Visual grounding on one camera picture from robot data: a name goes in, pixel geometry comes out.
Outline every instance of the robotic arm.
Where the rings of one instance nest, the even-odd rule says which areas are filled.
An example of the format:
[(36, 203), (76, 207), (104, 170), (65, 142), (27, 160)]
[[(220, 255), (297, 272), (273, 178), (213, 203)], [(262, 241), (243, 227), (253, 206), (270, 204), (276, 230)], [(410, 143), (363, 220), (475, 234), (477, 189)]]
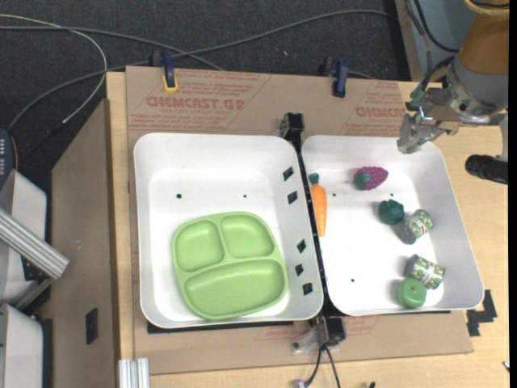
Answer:
[(398, 149), (411, 154), (427, 141), (460, 126), (499, 125), (503, 152), (497, 157), (473, 155), (468, 173), (508, 184), (508, 69), (510, 0), (464, 0), (477, 12), (459, 52), (448, 67), (442, 88), (411, 94), (416, 113), (405, 114)]

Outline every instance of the soda can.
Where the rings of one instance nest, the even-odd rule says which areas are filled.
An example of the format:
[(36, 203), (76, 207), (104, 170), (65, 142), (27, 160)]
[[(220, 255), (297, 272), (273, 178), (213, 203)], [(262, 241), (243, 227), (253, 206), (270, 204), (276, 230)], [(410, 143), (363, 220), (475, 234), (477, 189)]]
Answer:
[(433, 218), (425, 210), (417, 210), (396, 227), (397, 235), (405, 244), (413, 244), (434, 226)]
[(436, 289), (442, 283), (445, 268), (419, 255), (412, 255), (406, 264), (404, 276), (419, 280), (428, 289)]

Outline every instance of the cardboard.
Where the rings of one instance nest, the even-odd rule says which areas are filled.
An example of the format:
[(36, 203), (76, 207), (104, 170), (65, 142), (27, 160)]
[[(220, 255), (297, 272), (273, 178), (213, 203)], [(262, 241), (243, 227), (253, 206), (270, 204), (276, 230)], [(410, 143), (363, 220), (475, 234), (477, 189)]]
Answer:
[[(315, 134), (397, 137), (406, 113), (401, 83), (348, 79), (342, 99), (332, 96), (333, 79), (328, 77), (203, 70), (176, 70), (176, 76), (179, 89), (169, 94), (161, 68), (126, 71), (135, 356), (149, 358), (152, 374), (313, 363), (312, 356), (293, 356), (290, 347), (294, 337), (309, 329), (308, 323), (148, 333), (139, 303), (132, 149), (142, 135), (159, 131), (272, 135), (286, 112), (303, 114), (303, 139)], [(347, 339), (335, 350), (336, 361), (473, 350), (462, 311), (343, 321)]]

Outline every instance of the toy carrot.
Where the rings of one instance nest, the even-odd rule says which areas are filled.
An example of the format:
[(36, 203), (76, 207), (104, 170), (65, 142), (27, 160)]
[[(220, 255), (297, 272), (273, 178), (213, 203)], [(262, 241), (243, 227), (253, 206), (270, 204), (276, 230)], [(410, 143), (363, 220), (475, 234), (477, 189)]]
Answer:
[(309, 181), (313, 185), (310, 188), (310, 195), (313, 198), (314, 216), (316, 217), (317, 233), (320, 237), (325, 235), (326, 225), (326, 192), (318, 183), (319, 174), (309, 175)]

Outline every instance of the green plate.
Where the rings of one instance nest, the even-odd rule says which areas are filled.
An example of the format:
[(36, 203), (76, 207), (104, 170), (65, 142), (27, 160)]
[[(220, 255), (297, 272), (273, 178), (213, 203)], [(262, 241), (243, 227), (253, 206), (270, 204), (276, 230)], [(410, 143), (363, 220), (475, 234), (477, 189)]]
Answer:
[(284, 258), (266, 222), (252, 213), (220, 213), (181, 225), (172, 242), (185, 301), (210, 320), (276, 304), (288, 287)]

